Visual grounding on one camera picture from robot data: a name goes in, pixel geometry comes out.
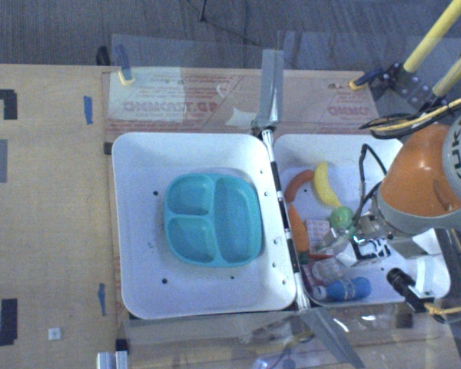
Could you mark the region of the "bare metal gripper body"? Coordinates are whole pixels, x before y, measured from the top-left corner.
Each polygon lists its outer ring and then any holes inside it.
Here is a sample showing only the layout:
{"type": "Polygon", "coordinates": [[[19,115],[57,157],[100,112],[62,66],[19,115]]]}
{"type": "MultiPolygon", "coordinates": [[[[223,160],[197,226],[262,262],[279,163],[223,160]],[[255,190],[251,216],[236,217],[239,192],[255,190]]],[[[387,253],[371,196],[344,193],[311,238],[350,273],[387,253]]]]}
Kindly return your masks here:
{"type": "Polygon", "coordinates": [[[369,240],[387,238],[393,233],[393,229],[384,218],[373,213],[354,216],[350,228],[350,241],[365,245],[369,240]]]}

